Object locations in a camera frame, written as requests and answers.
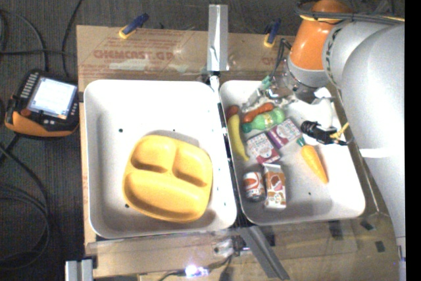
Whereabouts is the red-brown sausage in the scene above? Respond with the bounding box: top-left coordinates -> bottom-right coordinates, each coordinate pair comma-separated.
226,105 -> 241,122

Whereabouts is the yellow divided plate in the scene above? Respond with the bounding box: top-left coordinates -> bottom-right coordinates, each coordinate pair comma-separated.
122,134 -> 214,224

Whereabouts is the white plastic tray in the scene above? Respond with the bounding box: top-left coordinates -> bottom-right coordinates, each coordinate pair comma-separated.
218,80 -> 367,226
83,79 -> 238,240

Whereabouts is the orange sausage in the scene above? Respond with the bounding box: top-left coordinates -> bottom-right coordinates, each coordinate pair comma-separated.
243,102 -> 275,124

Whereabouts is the green plastic bottle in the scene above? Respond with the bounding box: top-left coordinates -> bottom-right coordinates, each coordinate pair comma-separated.
241,107 -> 286,134

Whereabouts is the red and white carton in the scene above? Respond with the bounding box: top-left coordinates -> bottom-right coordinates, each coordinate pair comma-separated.
245,132 -> 282,165

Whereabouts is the black cylinder on white bracket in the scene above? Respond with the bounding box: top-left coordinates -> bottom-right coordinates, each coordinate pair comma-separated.
300,86 -> 339,145

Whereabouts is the purple and white carton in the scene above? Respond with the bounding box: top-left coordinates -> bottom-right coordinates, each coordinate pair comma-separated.
266,118 -> 303,150

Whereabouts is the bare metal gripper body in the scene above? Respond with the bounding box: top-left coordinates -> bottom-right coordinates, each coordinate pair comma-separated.
261,72 -> 317,107

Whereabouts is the red and white can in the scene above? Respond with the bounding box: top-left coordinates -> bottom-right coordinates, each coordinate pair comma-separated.
242,170 -> 267,203

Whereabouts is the orange and white carton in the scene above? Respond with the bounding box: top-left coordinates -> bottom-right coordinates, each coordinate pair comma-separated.
262,162 -> 287,210

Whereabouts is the orange carrot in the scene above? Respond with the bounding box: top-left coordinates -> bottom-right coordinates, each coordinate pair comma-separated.
295,137 -> 330,185

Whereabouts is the brown cardboard board, red print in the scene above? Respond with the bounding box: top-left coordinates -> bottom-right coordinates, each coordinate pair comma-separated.
76,25 -> 397,278

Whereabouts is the yellow banana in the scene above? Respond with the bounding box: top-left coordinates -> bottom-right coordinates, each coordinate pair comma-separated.
226,114 -> 251,163

